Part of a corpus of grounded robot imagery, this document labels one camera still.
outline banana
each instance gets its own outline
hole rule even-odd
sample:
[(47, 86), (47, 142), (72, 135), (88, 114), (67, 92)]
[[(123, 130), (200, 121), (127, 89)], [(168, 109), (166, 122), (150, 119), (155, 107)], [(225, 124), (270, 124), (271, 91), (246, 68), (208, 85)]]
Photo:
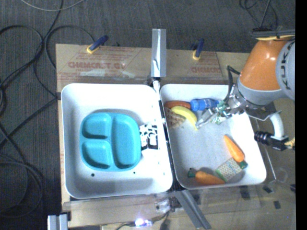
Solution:
[(188, 108), (184, 106), (174, 106), (171, 108), (171, 110), (179, 115), (184, 116), (189, 122), (193, 125), (194, 129), (197, 130), (195, 123), (197, 121), (196, 115)]

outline orange carrot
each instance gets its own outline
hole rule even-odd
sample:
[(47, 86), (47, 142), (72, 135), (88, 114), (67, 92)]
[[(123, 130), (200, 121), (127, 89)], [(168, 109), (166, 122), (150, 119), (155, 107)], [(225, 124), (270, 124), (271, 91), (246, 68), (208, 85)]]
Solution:
[(226, 143), (226, 146), (231, 154), (231, 156), (234, 158), (234, 160), (238, 163), (240, 163), (240, 167), (242, 169), (247, 167), (246, 162), (244, 161), (245, 155), (243, 151), (227, 136), (224, 135), (224, 140)]
[(203, 185), (218, 185), (218, 184), (225, 184), (225, 181), (222, 179), (208, 174), (204, 171), (197, 171), (193, 172), (191, 169), (188, 172), (188, 177), (195, 177), (196, 181), (203, 184)]
[(172, 109), (174, 106), (183, 106), (188, 109), (191, 109), (191, 104), (189, 102), (184, 101), (169, 101), (165, 102), (164, 107), (167, 107), (169, 109)]

